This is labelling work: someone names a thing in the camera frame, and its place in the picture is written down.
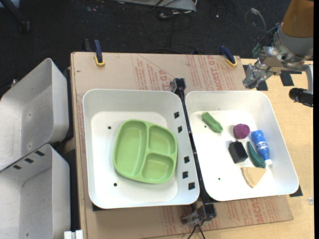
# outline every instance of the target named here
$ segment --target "hole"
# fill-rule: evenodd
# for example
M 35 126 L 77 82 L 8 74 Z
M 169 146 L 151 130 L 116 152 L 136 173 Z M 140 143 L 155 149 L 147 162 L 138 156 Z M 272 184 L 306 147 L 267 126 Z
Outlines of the hole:
M 195 182 L 191 182 L 188 184 L 188 190 L 194 189 L 195 188 Z
M 22 167 L 20 167 L 18 165 L 14 165 L 13 168 L 15 168 L 16 170 L 20 170 Z
M 38 154 L 40 157 L 43 157 L 45 154 L 39 150 L 34 152 L 35 154 Z
M 32 159 L 29 159 L 29 158 L 26 158 L 25 161 L 30 163 L 30 164 L 34 162 Z
M 188 172 L 183 172 L 183 179 L 188 177 Z

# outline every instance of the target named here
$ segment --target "purple onion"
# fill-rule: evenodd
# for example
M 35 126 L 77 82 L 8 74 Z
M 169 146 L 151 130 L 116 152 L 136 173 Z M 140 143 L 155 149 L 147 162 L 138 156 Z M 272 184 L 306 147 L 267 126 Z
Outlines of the purple onion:
M 245 139 L 250 133 L 250 128 L 245 124 L 234 126 L 234 135 L 236 139 Z

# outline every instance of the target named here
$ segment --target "white tray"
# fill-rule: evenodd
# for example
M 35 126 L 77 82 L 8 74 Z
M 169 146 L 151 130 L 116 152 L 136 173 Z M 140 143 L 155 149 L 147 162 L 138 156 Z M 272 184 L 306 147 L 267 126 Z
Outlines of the white tray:
M 69 166 L 46 144 L 0 173 L 0 238 L 61 239 L 68 230 Z
M 195 162 L 177 95 L 168 91 L 90 90 L 83 97 L 83 111 L 89 195 L 96 206 L 111 209 L 187 205 L 197 200 Z M 112 163 L 114 142 L 121 123 L 129 119 L 162 125 L 176 135 L 177 164 L 168 182 L 147 184 L 116 173 Z
M 258 91 L 198 91 L 185 98 L 205 189 L 215 200 L 228 201 L 291 194 L 299 187 L 298 177 L 267 96 Z M 221 123 L 222 134 L 213 132 L 201 115 L 209 112 Z M 235 164 L 228 151 L 235 141 L 233 127 L 247 124 L 251 131 L 260 129 L 270 148 L 273 165 L 255 188 L 247 185 L 241 167 L 251 166 L 250 158 Z M 247 153 L 250 135 L 239 140 Z
M 0 101 L 0 171 L 68 132 L 67 83 L 45 59 Z

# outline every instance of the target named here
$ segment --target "green plate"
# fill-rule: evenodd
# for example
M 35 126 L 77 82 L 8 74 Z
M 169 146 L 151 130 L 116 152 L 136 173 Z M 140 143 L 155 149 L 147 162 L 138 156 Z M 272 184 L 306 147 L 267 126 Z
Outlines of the green plate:
M 174 174 L 177 140 L 167 128 L 138 119 L 122 123 L 113 152 L 113 165 L 122 176 L 159 184 Z

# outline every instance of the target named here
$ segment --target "wooden table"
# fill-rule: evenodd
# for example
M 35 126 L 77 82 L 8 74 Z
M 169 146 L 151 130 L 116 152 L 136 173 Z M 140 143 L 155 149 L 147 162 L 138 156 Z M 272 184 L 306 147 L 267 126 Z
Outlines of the wooden table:
M 254 63 L 255 60 L 241 59 L 246 65 Z M 80 225 L 84 231 L 84 238 L 88 238 L 87 215 L 85 207 L 85 194 L 83 190 L 83 173 L 81 168 L 81 156 L 79 154 L 80 144 L 83 139 L 79 138 L 78 105 L 76 103 L 75 71 L 77 68 L 71 66 L 71 85 L 74 112 L 75 148 L 77 152 L 77 175 Z M 293 82 L 298 88 L 307 88 L 307 77 L 305 74 L 293 74 Z M 289 197 L 288 202 L 294 219 L 286 222 L 276 222 L 262 225 L 238 227 L 206 231 L 207 239 L 263 239 L 273 238 L 314 238 L 314 145 L 313 145 L 313 109 L 302 104 L 294 103 L 289 98 L 289 90 L 292 87 L 284 87 L 280 77 L 271 77 L 267 80 L 268 91 L 263 91 L 271 101 L 282 135 L 286 142 L 288 151 L 292 158 L 294 167 L 299 178 L 303 195 Z M 165 239 L 185 239 L 188 234 L 161 237 Z M 201 238 L 200 233 L 195 233 L 192 238 Z

